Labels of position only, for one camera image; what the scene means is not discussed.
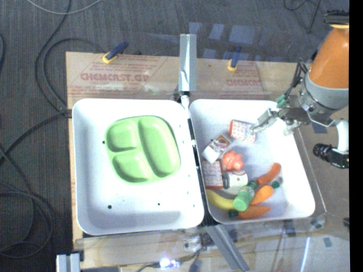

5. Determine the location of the red and white packet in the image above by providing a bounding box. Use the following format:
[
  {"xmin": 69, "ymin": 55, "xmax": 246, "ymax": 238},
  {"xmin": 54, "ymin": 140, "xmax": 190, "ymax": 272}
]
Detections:
[{"xmin": 201, "ymin": 160, "xmax": 225, "ymax": 190}]

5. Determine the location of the orange sausage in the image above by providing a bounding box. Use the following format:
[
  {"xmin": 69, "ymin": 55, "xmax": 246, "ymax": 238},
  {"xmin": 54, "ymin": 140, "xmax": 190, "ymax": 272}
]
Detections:
[{"xmin": 256, "ymin": 163, "xmax": 282, "ymax": 186}]

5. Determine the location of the green divided plate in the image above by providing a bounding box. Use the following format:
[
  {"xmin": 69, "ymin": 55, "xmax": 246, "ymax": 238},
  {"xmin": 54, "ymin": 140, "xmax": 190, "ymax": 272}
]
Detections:
[{"xmin": 104, "ymin": 115, "xmax": 182, "ymax": 185}]

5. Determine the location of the orange toy figure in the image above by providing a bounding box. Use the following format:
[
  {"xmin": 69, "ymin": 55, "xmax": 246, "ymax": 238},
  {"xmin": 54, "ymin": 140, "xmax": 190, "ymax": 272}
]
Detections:
[{"xmin": 221, "ymin": 150, "xmax": 245, "ymax": 172}]

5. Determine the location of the white can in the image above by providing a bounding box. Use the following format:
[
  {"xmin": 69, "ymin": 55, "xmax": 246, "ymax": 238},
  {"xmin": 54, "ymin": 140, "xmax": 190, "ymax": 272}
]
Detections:
[{"xmin": 221, "ymin": 170, "xmax": 249, "ymax": 190}]

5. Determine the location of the white and brown carton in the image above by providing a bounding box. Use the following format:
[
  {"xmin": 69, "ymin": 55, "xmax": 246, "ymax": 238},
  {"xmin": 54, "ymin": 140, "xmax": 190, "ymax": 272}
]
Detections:
[{"xmin": 201, "ymin": 134, "xmax": 231, "ymax": 164}]

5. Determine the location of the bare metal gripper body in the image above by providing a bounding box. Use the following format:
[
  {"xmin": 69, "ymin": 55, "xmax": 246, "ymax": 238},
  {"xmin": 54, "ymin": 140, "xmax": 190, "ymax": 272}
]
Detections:
[{"xmin": 277, "ymin": 92, "xmax": 337, "ymax": 136}]

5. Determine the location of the white plastic tray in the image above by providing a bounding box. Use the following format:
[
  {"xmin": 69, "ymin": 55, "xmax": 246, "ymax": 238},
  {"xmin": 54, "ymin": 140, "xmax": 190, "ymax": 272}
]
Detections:
[
  {"xmin": 71, "ymin": 97, "xmax": 205, "ymax": 236},
  {"xmin": 188, "ymin": 99, "xmax": 316, "ymax": 226}
]

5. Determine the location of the green bottle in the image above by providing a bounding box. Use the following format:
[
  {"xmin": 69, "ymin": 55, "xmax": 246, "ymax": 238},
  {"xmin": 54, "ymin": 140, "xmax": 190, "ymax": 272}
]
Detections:
[{"xmin": 233, "ymin": 180, "xmax": 259, "ymax": 213}]

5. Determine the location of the red and white patterned carton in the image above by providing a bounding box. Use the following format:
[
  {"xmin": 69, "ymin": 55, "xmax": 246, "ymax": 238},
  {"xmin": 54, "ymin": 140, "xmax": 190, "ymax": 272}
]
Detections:
[{"xmin": 229, "ymin": 119, "xmax": 257, "ymax": 144}]

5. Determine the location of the orange carrot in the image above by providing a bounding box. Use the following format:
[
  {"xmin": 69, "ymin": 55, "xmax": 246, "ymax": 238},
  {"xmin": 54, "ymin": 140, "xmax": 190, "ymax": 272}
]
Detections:
[
  {"xmin": 228, "ymin": 205, "xmax": 271, "ymax": 220},
  {"xmin": 249, "ymin": 180, "xmax": 281, "ymax": 206}
]

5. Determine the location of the yellow banana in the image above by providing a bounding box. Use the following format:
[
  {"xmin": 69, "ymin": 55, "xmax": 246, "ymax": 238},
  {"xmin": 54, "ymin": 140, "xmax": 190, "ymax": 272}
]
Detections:
[{"xmin": 205, "ymin": 189, "xmax": 237, "ymax": 211}]

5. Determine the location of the black cylinder on white bracket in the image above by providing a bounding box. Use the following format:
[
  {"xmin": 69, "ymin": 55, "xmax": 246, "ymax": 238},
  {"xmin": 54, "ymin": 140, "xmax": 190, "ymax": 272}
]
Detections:
[{"xmin": 313, "ymin": 119, "xmax": 350, "ymax": 169}]

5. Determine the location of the brown cardboard board red print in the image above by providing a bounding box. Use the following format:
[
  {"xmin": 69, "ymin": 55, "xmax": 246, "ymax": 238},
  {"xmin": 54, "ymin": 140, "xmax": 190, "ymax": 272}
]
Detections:
[{"xmin": 65, "ymin": 51, "xmax": 327, "ymax": 269}]

